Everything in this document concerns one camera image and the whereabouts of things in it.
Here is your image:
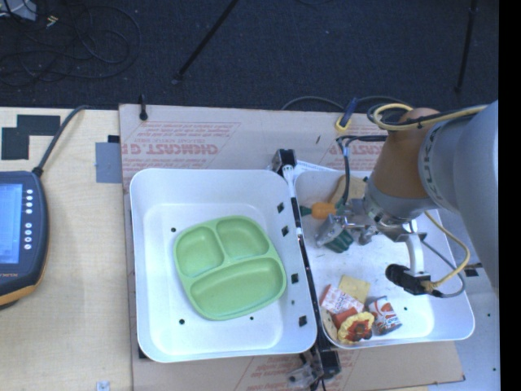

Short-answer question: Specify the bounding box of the brown cardboard board red print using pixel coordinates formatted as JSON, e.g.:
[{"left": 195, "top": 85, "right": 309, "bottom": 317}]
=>
[{"left": 117, "top": 103, "right": 466, "bottom": 391}]

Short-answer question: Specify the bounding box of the yellow and red pizza slice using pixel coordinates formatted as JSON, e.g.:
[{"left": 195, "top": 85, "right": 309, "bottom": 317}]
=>
[{"left": 336, "top": 310, "right": 376, "bottom": 346}]

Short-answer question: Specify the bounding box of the green divided plate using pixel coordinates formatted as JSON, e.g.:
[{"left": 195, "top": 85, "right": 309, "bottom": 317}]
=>
[{"left": 172, "top": 214, "right": 288, "bottom": 322}]

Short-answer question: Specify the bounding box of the dark green ribbed object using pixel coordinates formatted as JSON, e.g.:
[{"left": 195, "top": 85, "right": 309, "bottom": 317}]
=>
[{"left": 324, "top": 226, "right": 355, "bottom": 254}]

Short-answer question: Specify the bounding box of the black block with thin wires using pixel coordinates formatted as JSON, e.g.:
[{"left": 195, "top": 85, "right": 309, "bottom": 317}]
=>
[
  {"left": 270, "top": 148, "right": 296, "bottom": 174},
  {"left": 316, "top": 349, "right": 341, "bottom": 379}
]

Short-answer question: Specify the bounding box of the orange-red cube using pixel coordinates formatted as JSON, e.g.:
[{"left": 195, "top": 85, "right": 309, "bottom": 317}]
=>
[{"left": 331, "top": 306, "right": 360, "bottom": 330}]

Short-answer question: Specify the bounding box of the white plastic tray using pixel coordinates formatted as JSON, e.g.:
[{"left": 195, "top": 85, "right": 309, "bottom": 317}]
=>
[
  {"left": 293, "top": 169, "right": 476, "bottom": 350},
  {"left": 129, "top": 167, "right": 319, "bottom": 364}
]

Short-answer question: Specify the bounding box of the tan biscuit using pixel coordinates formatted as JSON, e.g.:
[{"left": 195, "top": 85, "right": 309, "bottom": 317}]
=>
[{"left": 320, "top": 305, "right": 339, "bottom": 342}]

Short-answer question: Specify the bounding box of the black cylinder on white bracket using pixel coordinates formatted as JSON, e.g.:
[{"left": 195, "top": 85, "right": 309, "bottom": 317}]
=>
[{"left": 384, "top": 231, "right": 433, "bottom": 297}]

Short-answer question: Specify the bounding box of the yellow cheese slice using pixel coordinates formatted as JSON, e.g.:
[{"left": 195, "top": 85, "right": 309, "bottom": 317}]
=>
[{"left": 338, "top": 274, "right": 372, "bottom": 304}]

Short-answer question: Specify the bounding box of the orange carrot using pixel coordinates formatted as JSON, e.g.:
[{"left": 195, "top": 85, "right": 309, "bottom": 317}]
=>
[{"left": 300, "top": 201, "right": 339, "bottom": 221}]

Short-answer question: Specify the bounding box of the red and white can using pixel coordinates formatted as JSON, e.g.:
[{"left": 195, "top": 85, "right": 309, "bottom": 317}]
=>
[{"left": 367, "top": 295, "right": 404, "bottom": 336}]

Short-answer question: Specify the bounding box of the red and white packet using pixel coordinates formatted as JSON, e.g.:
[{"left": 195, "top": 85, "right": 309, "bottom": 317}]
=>
[{"left": 318, "top": 283, "right": 366, "bottom": 315}]

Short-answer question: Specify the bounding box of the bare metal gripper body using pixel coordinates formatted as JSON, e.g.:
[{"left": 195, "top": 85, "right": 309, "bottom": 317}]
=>
[{"left": 344, "top": 199, "right": 413, "bottom": 244}]

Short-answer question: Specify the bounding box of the thin black and white rod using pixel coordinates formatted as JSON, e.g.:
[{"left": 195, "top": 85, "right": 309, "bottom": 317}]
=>
[{"left": 282, "top": 164, "right": 329, "bottom": 354}]

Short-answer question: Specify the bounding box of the tan bread slice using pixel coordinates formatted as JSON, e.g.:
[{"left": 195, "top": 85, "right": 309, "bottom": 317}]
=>
[{"left": 331, "top": 174, "right": 368, "bottom": 205}]

